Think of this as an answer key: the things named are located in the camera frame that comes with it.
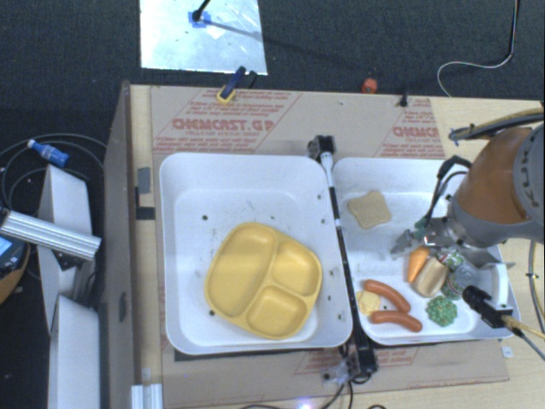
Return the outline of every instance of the sausage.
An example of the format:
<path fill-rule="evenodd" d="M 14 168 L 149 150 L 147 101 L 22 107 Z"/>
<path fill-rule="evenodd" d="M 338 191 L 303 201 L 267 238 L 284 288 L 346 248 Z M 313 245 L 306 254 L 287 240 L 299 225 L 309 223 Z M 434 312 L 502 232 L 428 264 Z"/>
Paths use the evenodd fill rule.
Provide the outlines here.
<path fill-rule="evenodd" d="M 394 290 L 392 286 L 388 286 L 382 282 L 379 282 L 378 280 L 367 279 L 364 282 L 364 289 L 366 291 L 375 292 L 375 294 L 387 298 L 395 305 L 399 312 L 408 313 L 410 311 L 409 302 L 407 302 L 405 297 L 399 294 L 399 292 Z"/>
<path fill-rule="evenodd" d="M 422 330 L 422 323 L 415 317 L 397 310 L 378 310 L 371 314 L 370 321 L 373 324 L 394 323 L 399 324 L 413 332 Z"/>

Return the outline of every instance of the black floor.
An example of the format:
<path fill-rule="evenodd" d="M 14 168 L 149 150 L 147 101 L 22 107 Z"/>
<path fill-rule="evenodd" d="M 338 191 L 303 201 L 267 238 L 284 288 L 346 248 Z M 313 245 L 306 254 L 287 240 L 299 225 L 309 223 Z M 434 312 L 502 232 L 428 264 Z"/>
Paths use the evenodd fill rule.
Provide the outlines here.
<path fill-rule="evenodd" d="M 373 77 L 381 93 L 444 95 L 436 79 L 439 66 L 502 61 L 513 15 L 513 0 L 258 2 L 269 75 L 257 79 L 257 89 L 359 92 L 362 81 Z M 521 0 L 514 57 L 506 66 L 445 69 L 442 80 L 450 93 L 542 100 L 544 3 Z M 225 83 L 226 76 L 218 74 L 141 69 L 139 29 L 139 0 L 0 0 L 0 153 L 54 132 L 106 141 L 124 79 Z M 86 147 L 101 156 L 92 143 Z M 73 156 L 95 177 L 92 162 Z M 36 161 L 25 156 L 14 165 L 7 188 L 37 168 L 31 162 Z M 29 179 L 14 193 L 17 210 L 37 207 L 41 177 Z M 45 407 L 49 342 L 39 283 L 30 274 L 21 283 L 23 291 L 0 306 L 0 409 Z"/>

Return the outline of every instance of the white cable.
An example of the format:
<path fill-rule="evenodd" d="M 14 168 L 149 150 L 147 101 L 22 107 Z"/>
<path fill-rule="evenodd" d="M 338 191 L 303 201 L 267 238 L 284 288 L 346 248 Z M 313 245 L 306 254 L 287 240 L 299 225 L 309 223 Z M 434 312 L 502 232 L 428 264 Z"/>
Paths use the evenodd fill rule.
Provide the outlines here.
<path fill-rule="evenodd" d="M 441 90 L 447 94 L 449 97 L 452 97 L 452 95 L 449 94 L 449 92 L 446 90 L 444 85 L 441 83 L 441 72 L 450 65 L 465 65 L 465 66 L 474 66 L 476 68 L 484 68 L 485 70 L 495 70 L 496 68 L 499 68 L 500 66 L 504 66 L 507 64 L 512 58 L 514 53 L 514 40 L 515 40 L 515 34 L 517 31 L 517 18 L 519 17 L 519 0 L 514 0 L 514 9 L 513 9 L 513 27 L 511 31 L 511 43 L 509 44 L 509 54 L 508 56 L 499 64 L 495 65 L 482 65 L 482 64 L 475 64 L 472 62 L 465 62 L 463 60 L 454 60 L 452 62 L 447 62 L 446 64 L 443 64 L 439 67 L 437 71 L 437 82 L 439 83 L 439 87 Z"/>

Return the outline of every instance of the metal sheet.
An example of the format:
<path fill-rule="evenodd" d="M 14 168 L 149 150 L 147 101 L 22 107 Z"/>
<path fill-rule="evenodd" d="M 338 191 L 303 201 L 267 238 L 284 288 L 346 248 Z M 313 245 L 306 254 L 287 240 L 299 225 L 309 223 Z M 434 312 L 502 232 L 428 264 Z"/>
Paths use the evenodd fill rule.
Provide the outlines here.
<path fill-rule="evenodd" d="M 197 72 L 267 74 L 257 0 L 211 0 L 204 22 L 191 13 L 203 0 L 140 0 L 141 65 Z"/>

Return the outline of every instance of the white tray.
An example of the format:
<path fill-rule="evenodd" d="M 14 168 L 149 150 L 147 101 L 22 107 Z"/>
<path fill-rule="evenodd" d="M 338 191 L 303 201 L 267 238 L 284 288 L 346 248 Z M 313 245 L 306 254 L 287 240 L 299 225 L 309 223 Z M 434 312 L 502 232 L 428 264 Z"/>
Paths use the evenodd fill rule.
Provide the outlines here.
<path fill-rule="evenodd" d="M 159 172 L 166 330 L 187 354 L 316 349 L 343 344 L 352 319 L 329 189 L 321 166 L 295 156 L 176 153 Z M 324 280 L 301 331 L 273 341 L 210 315 L 204 278 L 227 234 L 261 222 L 318 256 Z"/>
<path fill-rule="evenodd" d="M 355 291 L 363 290 L 366 279 L 377 279 L 399 291 L 411 305 L 410 314 L 419 319 L 423 328 L 413 333 L 395 324 L 373 325 L 367 316 L 359 318 L 365 333 L 374 341 L 384 345 L 405 345 L 418 343 L 438 343 L 471 339 L 504 338 L 512 335 L 507 329 L 492 329 L 483 322 L 463 300 L 455 302 L 458 317 L 448 327 L 440 327 L 428 319 L 425 311 L 429 299 L 416 293 L 406 282 L 405 261 L 403 257 L 392 259 L 389 251 L 395 239 L 407 228 L 412 228 L 430 205 L 436 175 L 442 161 L 387 159 L 387 158 L 344 158 L 333 170 L 341 223 L 345 234 L 348 261 L 353 277 Z M 463 176 L 455 176 L 449 183 L 448 193 L 453 194 Z M 392 220 L 386 224 L 363 230 L 353 215 L 348 212 L 347 202 L 370 191 L 380 191 L 392 213 Z M 447 202 L 441 199 L 433 216 L 446 212 Z M 497 247 L 489 249 L 498 261 L 501 256 Z M 496 278 L 507 278 L 505 264 L 481 272 L 478 286 L 487 292 L 497 292 Z M 519 317 L 510 284 L 502 283 L 508 292 L 498 293 L 508 299 L 513 308 L 513 316 Z M 382 299 L 382 306 L 395 309 L 391 303 Z"/>

